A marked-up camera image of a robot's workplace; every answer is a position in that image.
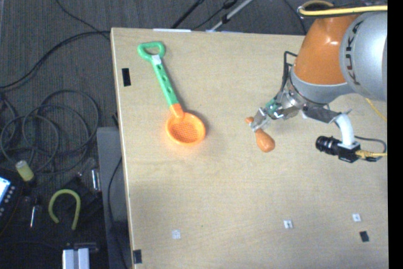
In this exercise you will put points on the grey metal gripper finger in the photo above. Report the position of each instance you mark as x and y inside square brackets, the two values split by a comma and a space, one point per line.
[266, 126]
[260, 117]

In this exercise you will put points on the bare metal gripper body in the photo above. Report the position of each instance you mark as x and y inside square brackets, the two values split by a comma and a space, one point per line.
[291, 105]

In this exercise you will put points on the orange toy chicken drumstick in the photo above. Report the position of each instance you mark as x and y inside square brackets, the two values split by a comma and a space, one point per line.
[265, 141]

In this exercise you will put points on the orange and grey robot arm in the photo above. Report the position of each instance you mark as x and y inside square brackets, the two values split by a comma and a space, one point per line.
[324, 53]

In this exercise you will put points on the green and orange sieve scoop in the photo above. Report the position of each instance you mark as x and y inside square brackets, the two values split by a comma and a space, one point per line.
[185, 130]

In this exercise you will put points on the yellow-green curved tube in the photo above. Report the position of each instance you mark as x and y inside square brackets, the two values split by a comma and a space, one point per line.
[76, 208]

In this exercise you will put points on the small pale yellow bottle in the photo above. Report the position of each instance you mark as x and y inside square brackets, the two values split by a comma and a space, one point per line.
[24, 170]

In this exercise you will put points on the black cylinder on white bracket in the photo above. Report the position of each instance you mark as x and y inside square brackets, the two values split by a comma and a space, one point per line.
[333, 148]

